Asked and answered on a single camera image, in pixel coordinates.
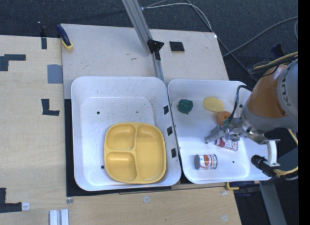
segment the yellow plate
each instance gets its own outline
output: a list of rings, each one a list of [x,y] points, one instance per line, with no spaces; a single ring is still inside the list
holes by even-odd
[[[166,146],[162,132],[146,123],[117,123],[105,137],[105,169],[120,182],[147,184],[166,171]]]

